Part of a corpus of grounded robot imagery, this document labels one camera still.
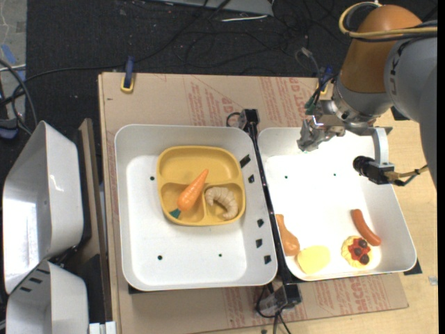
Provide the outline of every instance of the white bowl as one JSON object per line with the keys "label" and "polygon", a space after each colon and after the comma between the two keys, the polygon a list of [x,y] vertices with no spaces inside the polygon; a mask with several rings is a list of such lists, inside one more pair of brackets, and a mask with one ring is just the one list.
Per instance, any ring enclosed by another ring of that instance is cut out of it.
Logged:
{"label": "white bowl", "polygon": [[3,270],[8,294],[43,259],[83,233],[79,157],[73,142],[40,122],[3,188]]}
{"label": "white bowl", "polygon": [[80,277],[42,261],[9,296],[8,334],[86,334],[86,286]]}

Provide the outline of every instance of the cardboard sheet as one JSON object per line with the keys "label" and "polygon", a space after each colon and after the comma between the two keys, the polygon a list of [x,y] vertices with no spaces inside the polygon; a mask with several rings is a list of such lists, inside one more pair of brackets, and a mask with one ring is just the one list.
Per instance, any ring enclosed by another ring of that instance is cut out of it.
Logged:
{"label": "cardboard sheet", "polygon": [[[242,109],[259,111],[260,129],[300,127],[304,103],[316,87],[316,80],[137,74],[134,91],[124,94],[120,91],[122,77],[121,73],[99,76],[108,255],[113,318],[118,332],[207,333],[270,324],[270,319],[260,317],[254,310],[261,293],[258,287],[129,293],[120,258],[114,137],[119,128],[128,124],[225,126],[227,117]],[[286,322],[408,307],[397,273],[302,283],[300,291],[302,303],[283,312]]]}

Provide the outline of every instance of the white tray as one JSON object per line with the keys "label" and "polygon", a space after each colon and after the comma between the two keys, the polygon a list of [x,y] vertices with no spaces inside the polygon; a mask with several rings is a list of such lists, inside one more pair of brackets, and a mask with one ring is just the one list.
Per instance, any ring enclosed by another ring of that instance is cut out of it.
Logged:
{"label": "white tray", "polygon": [[[313,275],[302,272],[294,257],[286,257],[292,274],[311,281],[411,269],[416,251],[392,185],[374,184],[353,168],[357,156],[374,158],[372,138],[346,132],[312,152],[298,149],[299,138],[299,127],[265,129],[258,137],[274,212],[283,214],[301,249],[330,249],[330,263]],[[382,239],[365,269],[350,266],[341,256],[343,241],[359,236],[350,215],[357,208]]]}
{"label": "white tray", "polygon": [[3,272],[9,294],[43,259],[80,242],[81,196],[76,145],[39,122],[3,188]]}
{"label": "white tray", "polygon": [[[161,208],[156,162],[166,148],[224,148],[242,167],[245,214],[230,224],[183,226]],[[277,259],[266,200],[250,137],[231,127],[127,125],[115,136],[122,267],[140,291],[254,286],[269,283]],[[253,176],[254,182],[248,181]]]}
{"label": "white tray", "polygon": [[84,281],[46,260],[8,298],[8,334],[85,334],[88,324]]}

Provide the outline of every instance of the table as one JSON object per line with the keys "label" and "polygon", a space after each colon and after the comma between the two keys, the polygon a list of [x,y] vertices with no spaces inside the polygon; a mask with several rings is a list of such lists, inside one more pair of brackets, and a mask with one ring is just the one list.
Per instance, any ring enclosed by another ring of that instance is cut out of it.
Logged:
{"label": "table", "polygon": [[[225,126],[225,116],[242,109],[258,109],[260,127],[301,126],[302,105],[316,85],[310,78],[228,77],[205,75],[137,74],[131,94],[120,90],[122,73],[99,75],[99,107],[104,162],[108,266],[111,307],[118,332],[124,334],[169,332],[212,333],[221,329],[219,289],[184,290],[168,293],[128,293],[120,268],[120,238],[115,174],[114,135],[128,124]],[[395,121],[386,112],[376,126],[392,126],[388,135],[389,159],[396,171],[407,172],[426,162],[419,126]],[[342,315],[287,323],[292,333],[438,333],[437,192],[429,173],[423,173],[396,195],[416,247],[422,273],[400,278],[409,306],[397,310]],[[196,310],[201,310],[199,320]],[[236,328],[226,323],[219,333],[257,334],[270,324]]]}

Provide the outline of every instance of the blue clip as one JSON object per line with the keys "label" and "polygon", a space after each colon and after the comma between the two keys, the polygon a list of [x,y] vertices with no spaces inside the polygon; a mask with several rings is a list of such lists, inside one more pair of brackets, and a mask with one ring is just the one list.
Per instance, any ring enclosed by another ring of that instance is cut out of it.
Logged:
{"label": "blue clip", "polygon": [[332,78],[332,66],[330,64],[328,64],[326,66],[326,69],[323,73],[323,76],[321,77],[321,85],[322,88],[320,90],[320,94],[324,95],[326,94],[327,91],[327,82]]}
{"label": "blue clip", "polygon": [[12,140],[18,133],[17,119],[0,119],[0,138]]}
{"label": "blue clip", "polygon": [[122,78],[122,82],[120,83],[120,90],[124,93],[131,93],[134,87],[134,78],[133,78],[133,66],[134,66],[134,57],[128,56],[127,64],[125,65],[125,77]]}

